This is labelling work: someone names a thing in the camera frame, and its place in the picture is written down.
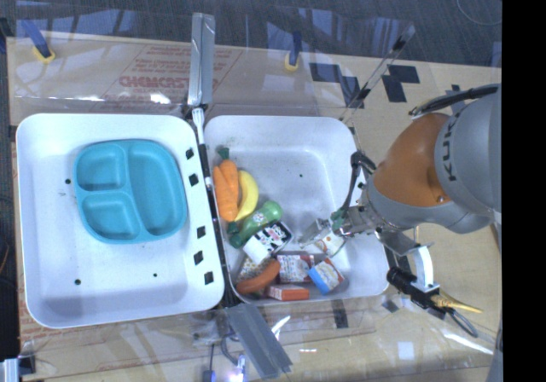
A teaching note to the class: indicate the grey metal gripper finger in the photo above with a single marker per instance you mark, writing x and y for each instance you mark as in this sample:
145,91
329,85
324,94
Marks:
308,235
323,225

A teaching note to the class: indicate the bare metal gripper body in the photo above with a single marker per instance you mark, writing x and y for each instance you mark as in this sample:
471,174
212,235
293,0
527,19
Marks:
360,222

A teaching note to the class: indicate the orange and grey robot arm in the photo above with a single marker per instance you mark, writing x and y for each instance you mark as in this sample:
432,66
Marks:
465,158

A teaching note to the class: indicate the white carton with colourful print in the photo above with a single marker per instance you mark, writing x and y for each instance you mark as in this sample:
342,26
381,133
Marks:
294,267

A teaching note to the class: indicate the black and white carton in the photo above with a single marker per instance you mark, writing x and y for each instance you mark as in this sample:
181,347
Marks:
268,241

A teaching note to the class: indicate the blue and white carton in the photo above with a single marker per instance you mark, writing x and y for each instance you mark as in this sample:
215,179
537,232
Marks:
326,276

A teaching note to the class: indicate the green bottle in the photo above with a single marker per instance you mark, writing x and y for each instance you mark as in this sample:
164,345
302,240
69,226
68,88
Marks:
260,218

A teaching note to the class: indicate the orange carton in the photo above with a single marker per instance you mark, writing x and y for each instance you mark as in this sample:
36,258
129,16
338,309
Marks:
288,293

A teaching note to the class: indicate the brown sausage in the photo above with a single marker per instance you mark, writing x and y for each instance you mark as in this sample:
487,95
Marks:
260,280

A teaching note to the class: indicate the white patterned packet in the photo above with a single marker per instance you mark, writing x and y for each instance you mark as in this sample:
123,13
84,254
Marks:
247,269

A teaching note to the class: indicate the yellow banana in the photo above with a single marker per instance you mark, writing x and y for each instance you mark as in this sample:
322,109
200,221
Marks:
249,192

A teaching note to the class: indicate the white plastic tray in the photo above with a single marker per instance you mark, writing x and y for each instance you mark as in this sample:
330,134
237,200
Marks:
298,150
128,286

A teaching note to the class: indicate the orange carrot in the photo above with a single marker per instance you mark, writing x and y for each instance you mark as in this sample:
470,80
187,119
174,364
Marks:
224,201
230,175

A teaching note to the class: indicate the brown cardboard board, red print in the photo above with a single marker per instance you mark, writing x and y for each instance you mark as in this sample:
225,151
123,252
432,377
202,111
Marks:
448,286

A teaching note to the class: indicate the blue divided plate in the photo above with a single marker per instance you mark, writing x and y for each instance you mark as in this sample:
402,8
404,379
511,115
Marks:
128,188

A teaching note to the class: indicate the black cylinder on white bracket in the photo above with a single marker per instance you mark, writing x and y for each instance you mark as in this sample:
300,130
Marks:
422,269

